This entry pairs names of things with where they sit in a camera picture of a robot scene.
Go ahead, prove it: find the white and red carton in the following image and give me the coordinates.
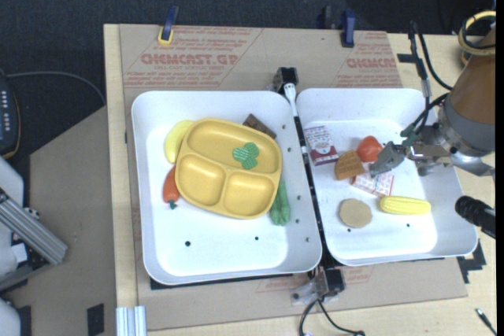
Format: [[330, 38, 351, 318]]
[[302, 125, 340, 167]]

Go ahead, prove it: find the brown chocolate bar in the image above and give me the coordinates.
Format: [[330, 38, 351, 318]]
[[242, 113, 278, 139]]

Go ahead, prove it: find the black pen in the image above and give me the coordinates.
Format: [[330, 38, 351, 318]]
[[475, 308, 496, 335]]

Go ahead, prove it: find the green ridged leaf-shaped piece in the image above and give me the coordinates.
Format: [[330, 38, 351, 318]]
[[232, 142, 261, 171]]

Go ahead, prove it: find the red-orange tomato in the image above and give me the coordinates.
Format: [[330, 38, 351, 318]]
[[356, 135, 384, 163]]

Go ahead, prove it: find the white and red packet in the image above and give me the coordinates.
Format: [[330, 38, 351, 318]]
[[350, 168, 395, 198]]

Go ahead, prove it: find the brown cardboard board red print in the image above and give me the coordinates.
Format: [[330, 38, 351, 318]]
[[117, 24, 469, 331]]

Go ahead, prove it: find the orange carrot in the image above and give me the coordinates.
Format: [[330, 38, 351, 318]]
[[162, 164, 180, 210]]

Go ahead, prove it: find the yellow banana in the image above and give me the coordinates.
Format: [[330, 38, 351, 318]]
[[164, 120, 195, 164]]

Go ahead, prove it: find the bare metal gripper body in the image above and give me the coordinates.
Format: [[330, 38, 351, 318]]
[[403, 121, 460, 171]]

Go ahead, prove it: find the thin black and white rod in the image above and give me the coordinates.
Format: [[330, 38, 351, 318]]
[[283, 83, 328, 269]]

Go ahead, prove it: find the yellow divided plate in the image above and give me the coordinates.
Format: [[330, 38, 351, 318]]
[[174, 117, 284, 220]]

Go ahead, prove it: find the tan round biscuit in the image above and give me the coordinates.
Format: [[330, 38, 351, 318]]
[[338, 198, 373, 229]]

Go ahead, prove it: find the orange waffle wedge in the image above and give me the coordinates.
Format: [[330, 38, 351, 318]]
[[334, 149, 367, 181]]

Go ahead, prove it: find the black cylinder on white bracket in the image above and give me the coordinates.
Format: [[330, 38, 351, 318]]
[[449, 151, 496, 239]]

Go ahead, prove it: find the green leafy vegetable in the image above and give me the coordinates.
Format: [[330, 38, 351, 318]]
[[269, 180, 292, 227]]

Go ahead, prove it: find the yellow corn cob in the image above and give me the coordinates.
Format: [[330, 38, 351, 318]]
[[379, 195, 432, 216]]

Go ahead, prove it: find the white plastic tray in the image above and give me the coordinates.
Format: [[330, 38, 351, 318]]
[[130, 90, 324, 286], [295, 87, 480, 268]]

